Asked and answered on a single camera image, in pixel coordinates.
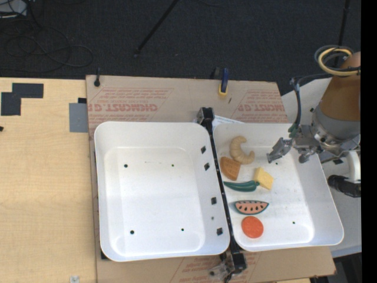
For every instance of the thin black rod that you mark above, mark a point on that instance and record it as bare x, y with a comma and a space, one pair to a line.
220, 175

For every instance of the orange round toy slice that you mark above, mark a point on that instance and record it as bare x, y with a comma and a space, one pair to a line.
252, 227

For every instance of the brown cardboard board red print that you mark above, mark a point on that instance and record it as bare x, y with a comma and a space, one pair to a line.
176, 99

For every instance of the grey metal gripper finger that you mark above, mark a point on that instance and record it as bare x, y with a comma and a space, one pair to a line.
304, 158
278, 150

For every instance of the yellow toy cheese wedge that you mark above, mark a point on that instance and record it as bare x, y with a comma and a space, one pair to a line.
263, 178

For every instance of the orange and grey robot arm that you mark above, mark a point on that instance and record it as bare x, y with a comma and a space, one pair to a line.
341, 99

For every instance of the white plastic tray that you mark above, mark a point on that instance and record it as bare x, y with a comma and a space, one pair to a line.
294, 193
153, 193

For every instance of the green toy chili pepper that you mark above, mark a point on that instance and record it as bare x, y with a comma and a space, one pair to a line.
241, 186

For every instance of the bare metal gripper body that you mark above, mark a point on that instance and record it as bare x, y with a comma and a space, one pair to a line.
306, 138

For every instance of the orange-brown toy waffle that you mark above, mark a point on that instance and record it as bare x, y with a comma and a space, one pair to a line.
229, 168

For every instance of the black cylinder on white bracket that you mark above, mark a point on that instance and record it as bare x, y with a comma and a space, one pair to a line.
353, 164

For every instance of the beige toy croissant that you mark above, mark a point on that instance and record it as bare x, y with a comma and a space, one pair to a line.
239, 153

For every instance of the white printed paper slip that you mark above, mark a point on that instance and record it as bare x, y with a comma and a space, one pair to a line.
226, 119

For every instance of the toy watermelon slice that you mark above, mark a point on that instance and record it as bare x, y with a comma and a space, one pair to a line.
251, 207

